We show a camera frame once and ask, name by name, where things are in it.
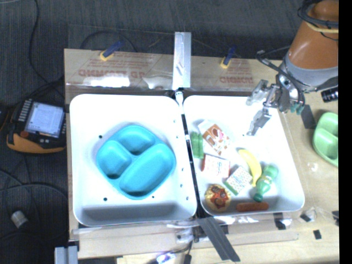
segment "blue and yellow clip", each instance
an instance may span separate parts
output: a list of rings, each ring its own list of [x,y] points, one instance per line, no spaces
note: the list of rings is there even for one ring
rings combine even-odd
[[[111,45],[109,48],[107,48],[105,51],[100,53],[100,58],[106,62],[108,59],[110,59],[113,55],[114,52],[119,50],[123,45],[123,41],[117,41],[113,45]]]
[[[235,54],[236,51],[236,46],[233,45],[230,49],[229,52],[227,53],[227,55],[225,57],[223,57],[223,59],[221,60],[221,64],[220,66],[222,68],[228,68],[230,63],[231,63],[231,59],[233,57],[233,55]]]

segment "green object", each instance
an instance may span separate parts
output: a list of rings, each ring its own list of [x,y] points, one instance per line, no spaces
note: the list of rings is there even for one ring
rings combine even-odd
[[[191,147],[192,147],[192,154],[196,158],[203,159],[204,152],[203,152],[203,137],[200,133],[191,132]]]
[[[273,179],[276,178],[277,174],[278,169],[272,165],[268,165],[264,168],[256,184],[257,192],[253,197],[255,201],[261,202],[263,200],[263,195],[270,190]]]
[[[333,112],[324,113],[313,135],[314,150],[331,164],[339,167],[339,119]]]

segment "brown cylinder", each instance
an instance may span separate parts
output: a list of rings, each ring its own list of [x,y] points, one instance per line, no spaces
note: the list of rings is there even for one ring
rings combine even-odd
[[[315,4],[308,15],[324,21],[339,20],[339,2],[324,0]],[[326,26],[317,25],[320,29]],[[338,33],[327,33],[309,27],[306,21],[300,25],[288,52],[290,61],[299,68],[326,69],[338,66]]]

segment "display screen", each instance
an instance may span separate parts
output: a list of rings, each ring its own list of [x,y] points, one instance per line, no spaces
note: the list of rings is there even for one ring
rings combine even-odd
[[[29,113],[25,131],[59,138],[64,110],[62,107],[34,102]]]

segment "yellow banana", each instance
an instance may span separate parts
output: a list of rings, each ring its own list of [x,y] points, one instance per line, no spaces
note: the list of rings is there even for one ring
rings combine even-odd
[[[262,167],[260,166],[260,163],[256,159],[256,157],[250,151],[242,148],[241,150],[238,151],[238,153],[248,164],[253,177],[252,186],[255,187],[257,180],[262,174]]]

